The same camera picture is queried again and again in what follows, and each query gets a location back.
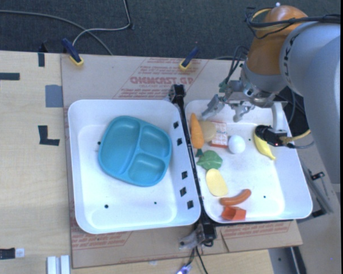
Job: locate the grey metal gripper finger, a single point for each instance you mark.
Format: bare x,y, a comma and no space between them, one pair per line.
240,112
213,107

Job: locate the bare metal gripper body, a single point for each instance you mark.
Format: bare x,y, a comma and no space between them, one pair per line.
247,92

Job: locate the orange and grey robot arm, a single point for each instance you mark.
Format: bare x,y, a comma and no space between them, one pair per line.
303,53

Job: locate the pale yellow round biscuit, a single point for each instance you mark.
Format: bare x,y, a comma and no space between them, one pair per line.
207,130

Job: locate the orange and white carton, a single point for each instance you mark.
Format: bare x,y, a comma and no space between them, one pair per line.
220,136

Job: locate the orange carrot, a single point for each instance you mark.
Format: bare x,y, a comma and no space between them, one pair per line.
196,133

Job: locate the white egg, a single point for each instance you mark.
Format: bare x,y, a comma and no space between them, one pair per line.
236,144

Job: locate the yellow banana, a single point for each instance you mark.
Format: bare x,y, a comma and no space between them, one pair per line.
263,148

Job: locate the thin black rod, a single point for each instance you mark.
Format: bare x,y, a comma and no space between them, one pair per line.
191,153

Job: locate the green leaf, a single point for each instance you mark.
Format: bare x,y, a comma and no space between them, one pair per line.
210,160

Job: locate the white plastic tray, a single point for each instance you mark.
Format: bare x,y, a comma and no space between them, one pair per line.
263,181
125,210

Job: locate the yellow potato chip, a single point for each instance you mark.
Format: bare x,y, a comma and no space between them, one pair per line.
216,183

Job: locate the orange sausage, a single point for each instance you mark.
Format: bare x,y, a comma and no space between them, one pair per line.
235,198

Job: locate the blue divided plate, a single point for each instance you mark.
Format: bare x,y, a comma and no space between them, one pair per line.
134,150

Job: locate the brown cardboard board red print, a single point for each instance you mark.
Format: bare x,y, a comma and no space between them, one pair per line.
125,73

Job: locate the orange cup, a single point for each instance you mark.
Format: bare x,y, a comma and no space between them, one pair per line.
233,213

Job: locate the black cylinder on white bracket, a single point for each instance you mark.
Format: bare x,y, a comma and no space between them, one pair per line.
270,134

